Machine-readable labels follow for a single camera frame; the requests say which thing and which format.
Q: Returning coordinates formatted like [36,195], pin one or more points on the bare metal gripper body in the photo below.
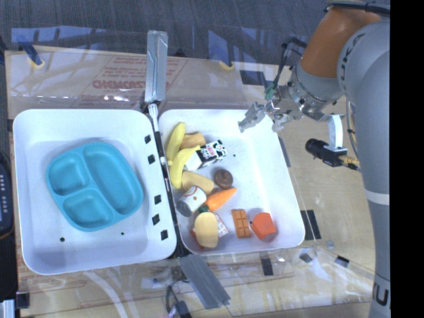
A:
[287,104]

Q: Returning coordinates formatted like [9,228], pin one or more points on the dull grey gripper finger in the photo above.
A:
[253,116]
[281,120]

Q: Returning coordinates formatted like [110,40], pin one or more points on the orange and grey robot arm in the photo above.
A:
[374,111]

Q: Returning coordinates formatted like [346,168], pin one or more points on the white plastic tray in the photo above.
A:
[36,131]
[265,151]

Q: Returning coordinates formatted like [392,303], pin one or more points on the black and white cow carton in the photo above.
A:
[210,152]

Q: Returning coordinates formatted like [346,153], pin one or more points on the brown bread piece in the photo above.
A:
[193,140]

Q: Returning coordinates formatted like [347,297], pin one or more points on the brown chocolate doughnut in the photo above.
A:
[223,179]

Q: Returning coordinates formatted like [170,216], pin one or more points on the yellow banana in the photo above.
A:
[175,137]
[180,166]

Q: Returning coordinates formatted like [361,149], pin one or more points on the brown cardboard board red print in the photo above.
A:
[324,190]

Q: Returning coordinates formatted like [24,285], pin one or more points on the yellow oblong toy food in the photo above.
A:
[198,180]

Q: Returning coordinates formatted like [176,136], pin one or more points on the orange carrot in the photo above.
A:
[220,198]

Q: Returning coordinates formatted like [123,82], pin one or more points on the thin black and white rod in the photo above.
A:
[158,137]

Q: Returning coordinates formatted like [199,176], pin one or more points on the white and red can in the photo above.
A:
[193,199]

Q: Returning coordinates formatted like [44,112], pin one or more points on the orange carton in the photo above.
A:
[264,225]

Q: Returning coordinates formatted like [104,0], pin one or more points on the orange biscuit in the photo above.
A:
[240,223]

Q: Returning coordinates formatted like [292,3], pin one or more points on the white and red packet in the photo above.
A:
[222,226]

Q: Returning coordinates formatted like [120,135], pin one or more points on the yellow oval toy food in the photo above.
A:
[206,230]

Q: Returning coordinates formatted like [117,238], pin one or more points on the blue divided plate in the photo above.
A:
[106,174]

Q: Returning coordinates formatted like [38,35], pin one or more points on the black cylinder on white bracket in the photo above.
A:
[326,152]

